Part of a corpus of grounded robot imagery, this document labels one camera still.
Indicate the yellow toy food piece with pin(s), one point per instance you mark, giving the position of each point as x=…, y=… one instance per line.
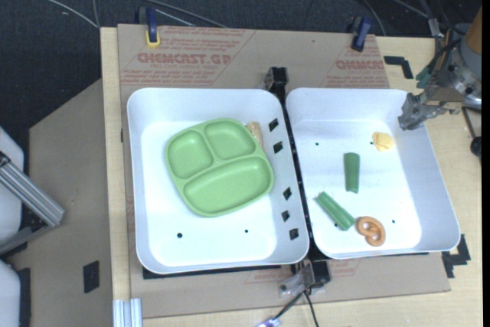
x=383, y=141

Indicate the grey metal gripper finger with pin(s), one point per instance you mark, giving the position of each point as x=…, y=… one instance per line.
x=422, y=114
x=406, y=115

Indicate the green divided plate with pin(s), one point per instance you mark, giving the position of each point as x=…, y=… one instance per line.
x=218, y=168

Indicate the brown cardboard board, red print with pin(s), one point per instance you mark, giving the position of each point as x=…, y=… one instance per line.
x=229, y=50

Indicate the tan toy bread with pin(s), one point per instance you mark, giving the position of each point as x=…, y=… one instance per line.
x=257, y=132

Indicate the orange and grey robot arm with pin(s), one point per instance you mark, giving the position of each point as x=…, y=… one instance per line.
x=474, y=46

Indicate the orange toy pretzel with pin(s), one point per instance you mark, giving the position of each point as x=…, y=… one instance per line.
x=371, y=230

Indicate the green toy celery stick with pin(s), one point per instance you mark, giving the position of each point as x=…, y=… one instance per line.
x=351, y=172
x=336, y=211

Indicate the white plastic tray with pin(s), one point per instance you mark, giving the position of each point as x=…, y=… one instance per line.
x=214, y=241
x=406, y=195

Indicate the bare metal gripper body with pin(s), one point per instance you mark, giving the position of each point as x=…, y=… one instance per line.
x=451, y=88

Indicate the black cylinder on white bracket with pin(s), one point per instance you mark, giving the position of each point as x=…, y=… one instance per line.
x=477, y=146

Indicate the thin black rod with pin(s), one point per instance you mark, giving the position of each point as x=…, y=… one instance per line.
x=298, y=172

